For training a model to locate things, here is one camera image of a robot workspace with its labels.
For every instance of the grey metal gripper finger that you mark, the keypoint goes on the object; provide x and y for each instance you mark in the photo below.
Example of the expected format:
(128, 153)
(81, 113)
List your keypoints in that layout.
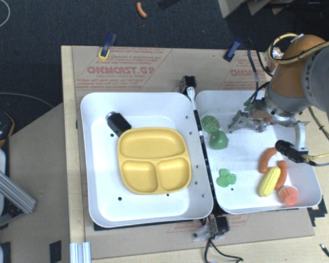
(237, 122)
(261, 126)

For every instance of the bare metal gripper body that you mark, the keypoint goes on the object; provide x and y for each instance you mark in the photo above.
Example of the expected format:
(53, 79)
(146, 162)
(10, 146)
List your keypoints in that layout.
(282, 118)

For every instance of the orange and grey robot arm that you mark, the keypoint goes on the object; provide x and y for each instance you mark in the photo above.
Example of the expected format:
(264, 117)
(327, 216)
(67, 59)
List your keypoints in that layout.
(290, 73)

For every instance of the green pepper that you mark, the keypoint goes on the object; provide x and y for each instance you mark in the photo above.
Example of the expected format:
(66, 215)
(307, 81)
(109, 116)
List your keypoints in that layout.
(218, 140)

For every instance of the green broccoli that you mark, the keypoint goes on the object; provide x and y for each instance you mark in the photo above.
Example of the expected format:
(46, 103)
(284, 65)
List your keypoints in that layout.
(209, 123)

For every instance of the orange sausage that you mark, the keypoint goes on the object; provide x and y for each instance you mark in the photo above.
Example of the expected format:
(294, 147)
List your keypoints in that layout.
(283, 171)
(141, 10)
(264, 160)

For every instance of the white plastic tray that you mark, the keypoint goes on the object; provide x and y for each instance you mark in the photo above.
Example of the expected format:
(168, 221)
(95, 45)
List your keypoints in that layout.
(104, 196)
(244, 157)

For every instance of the thin black and white rod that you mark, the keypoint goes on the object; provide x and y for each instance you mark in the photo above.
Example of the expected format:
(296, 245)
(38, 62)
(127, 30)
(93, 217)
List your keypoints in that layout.
(200, 130)

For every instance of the green leafy vegetable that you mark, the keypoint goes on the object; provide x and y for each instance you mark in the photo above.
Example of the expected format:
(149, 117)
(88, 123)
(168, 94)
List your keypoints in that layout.
(225, 178)

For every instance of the yellow corn cob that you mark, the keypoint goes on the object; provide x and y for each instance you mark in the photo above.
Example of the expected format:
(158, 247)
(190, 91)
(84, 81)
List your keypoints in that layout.
(269, 182)

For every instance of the yellow divided plate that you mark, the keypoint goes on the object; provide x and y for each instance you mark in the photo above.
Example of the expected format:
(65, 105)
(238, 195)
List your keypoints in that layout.
(153, 160)

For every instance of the brown cardboard board red print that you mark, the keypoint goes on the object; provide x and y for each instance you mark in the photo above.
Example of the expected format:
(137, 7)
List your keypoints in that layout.
(131, 73)

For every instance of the black bottle with silver cap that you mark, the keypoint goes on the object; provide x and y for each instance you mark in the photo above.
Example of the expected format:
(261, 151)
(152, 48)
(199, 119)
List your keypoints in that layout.
(118, 123)

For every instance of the black cylinder on white bracket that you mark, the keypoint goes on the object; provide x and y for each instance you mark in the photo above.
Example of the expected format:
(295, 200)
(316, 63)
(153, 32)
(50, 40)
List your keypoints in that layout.
(289, 148)

